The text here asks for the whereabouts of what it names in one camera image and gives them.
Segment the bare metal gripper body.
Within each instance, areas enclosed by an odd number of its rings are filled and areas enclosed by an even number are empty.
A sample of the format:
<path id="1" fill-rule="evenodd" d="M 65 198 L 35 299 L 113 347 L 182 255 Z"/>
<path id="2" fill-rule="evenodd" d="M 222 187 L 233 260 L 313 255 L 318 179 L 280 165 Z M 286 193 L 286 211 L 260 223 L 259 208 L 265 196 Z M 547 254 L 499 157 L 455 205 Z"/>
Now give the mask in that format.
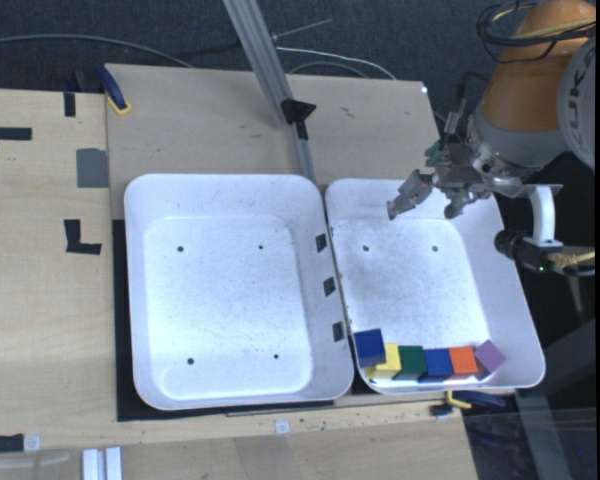
<path id="1" fill-rule="evenodd" d="M 484 140 L 435 142 L 431 167 L 434 186 L 441 191 L 491 192 L 511 198 L 521 193 L 525 181 L 536 172 L 536 166 L 524 162 L 516 151 L 499 150 Z"/>

